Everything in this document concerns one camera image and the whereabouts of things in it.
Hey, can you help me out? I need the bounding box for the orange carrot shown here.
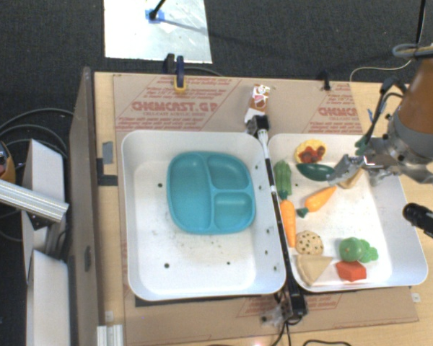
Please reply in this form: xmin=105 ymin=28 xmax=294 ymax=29
xmin=279 ymin=198 xmax=298 ymax=249
xmin=296 ymin=185 xmax=338 ymax=218

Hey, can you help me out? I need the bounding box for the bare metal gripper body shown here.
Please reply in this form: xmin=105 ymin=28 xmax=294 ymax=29
xmin=360 ymin=136 xmax=433 ymax=180

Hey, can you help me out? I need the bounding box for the green broccoli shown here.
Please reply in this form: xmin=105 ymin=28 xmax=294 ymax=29
xmin=338 ymin=236 xmax=380 ymax=264

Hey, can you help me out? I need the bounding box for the white plastic tray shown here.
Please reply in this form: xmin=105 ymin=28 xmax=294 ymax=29
xmin=267 ymin=132 xmax=429 ymax=294
xmin=121 ymin=129 xmax=288 ymax=302

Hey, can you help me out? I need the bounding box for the brown cardboard board, red print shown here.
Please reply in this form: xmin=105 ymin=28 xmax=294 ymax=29
xmin=112 ymin=74 xmax=420 ymax=332

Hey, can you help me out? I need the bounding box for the thin black and white rod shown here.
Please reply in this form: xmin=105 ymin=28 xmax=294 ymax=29
xmin=258 ymin=129 xmax=301 ymax=302

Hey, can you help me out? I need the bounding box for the blue divided plate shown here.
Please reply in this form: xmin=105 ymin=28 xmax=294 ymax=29
xmin=165 ymin=151 xmax=257 ymax=236

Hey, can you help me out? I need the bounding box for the red cube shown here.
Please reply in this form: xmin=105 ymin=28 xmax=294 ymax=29
xmin=335 ymin=259 xmax=368 ymax=283

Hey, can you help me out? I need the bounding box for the dark green oval vegetable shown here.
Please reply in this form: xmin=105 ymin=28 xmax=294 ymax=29
xmin=295 ymin=162 xmax=336 ymax=183

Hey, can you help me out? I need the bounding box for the yellow pizza slice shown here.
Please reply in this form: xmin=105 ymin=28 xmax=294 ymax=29
xmin=294 ymin=139 xmax=328 ymax=165

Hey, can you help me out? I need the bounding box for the black cylinder on white bracket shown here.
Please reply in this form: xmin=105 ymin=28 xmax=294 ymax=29
xmin=402 ymin=174 xmax=433 ymax=241

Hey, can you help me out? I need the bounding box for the tan chocolate chip biscuit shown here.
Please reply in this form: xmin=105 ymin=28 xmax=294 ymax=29
xmin=294 ymin=230 xmax=325 ymax=257

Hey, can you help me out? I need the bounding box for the tan triangular bread slice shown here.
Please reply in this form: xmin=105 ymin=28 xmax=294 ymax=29
xmin=296 ymin=254 xmax=334 ymax=288

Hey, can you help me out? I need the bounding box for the black block with thin wires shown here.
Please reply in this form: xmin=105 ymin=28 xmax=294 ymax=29
xmin=245 ymin=115 xmax=272 ymax=136
xmin=274 ymin=289 xmax=308 ymax=321

